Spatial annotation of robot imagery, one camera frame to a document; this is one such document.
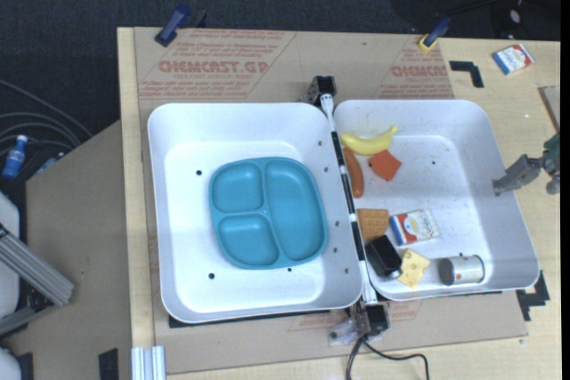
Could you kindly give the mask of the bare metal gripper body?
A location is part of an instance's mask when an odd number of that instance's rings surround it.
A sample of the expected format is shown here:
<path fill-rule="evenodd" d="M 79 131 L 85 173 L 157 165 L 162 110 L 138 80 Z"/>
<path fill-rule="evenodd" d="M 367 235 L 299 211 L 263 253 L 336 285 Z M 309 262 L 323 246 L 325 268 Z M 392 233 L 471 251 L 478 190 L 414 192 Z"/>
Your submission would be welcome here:
<path fill-rule="evenodd" d="M 550 176 L 558 176 L 560 173 L 559 148 L 545 148 L 541 156 L 541 168 Z"/>

